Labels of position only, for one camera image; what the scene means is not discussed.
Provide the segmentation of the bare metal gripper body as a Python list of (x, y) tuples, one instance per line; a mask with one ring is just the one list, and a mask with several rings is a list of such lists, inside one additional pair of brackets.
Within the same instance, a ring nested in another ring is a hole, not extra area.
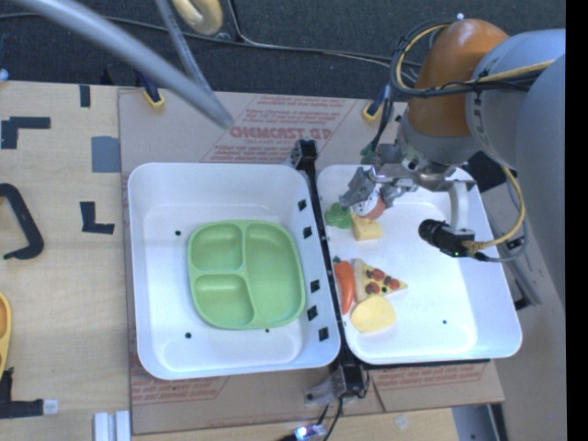
[(441, 192), (449, 189), (450, 177), (457, 169), (454, 164), (439, 164), (426, 159), (412, 146), (404, 149), (399, 144), (380, 144), (373, 157), (371, 180), (394, 187), (422, 187)]

